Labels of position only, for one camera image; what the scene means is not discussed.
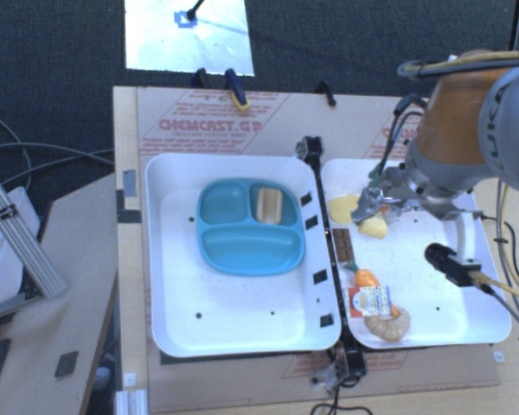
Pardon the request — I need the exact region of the brown chocolate bar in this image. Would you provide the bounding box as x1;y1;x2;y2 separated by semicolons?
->
332;227;356;264

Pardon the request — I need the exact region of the blue divided plate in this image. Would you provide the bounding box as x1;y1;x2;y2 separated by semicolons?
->
195;177;306;278

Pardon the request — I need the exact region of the thin black and white rod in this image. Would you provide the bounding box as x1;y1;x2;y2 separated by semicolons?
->
309;156;351;354

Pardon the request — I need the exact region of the white and yellow packet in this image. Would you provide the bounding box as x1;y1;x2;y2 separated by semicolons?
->
347;284;395;320

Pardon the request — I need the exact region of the black cylinder on white bracket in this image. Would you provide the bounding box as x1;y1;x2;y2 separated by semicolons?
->
424;211;484;288

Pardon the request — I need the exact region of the orange carrot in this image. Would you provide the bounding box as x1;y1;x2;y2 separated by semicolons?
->
344;260;381;289

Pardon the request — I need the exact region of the black block with thin wires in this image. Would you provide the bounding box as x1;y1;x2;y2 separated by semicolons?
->
295;135;326;161
343;345;368;380

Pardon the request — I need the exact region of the flat yellow round slice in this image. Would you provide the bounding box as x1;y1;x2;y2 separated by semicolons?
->
326;194;362;226

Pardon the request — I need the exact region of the white plastic tray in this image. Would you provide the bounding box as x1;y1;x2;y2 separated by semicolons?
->
144;152;343;359
319;157;513;350

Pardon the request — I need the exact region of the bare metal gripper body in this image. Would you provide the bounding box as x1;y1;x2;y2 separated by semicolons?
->
378;165;462;220

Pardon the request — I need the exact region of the beige croissant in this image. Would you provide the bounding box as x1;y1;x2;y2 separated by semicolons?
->
363;305;413;343

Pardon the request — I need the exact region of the brown cardboard board red print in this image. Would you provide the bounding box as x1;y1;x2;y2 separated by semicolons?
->
136;86;502;414

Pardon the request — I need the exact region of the yellow cheese wedge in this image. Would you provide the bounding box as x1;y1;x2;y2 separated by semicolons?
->
356;214;389;240

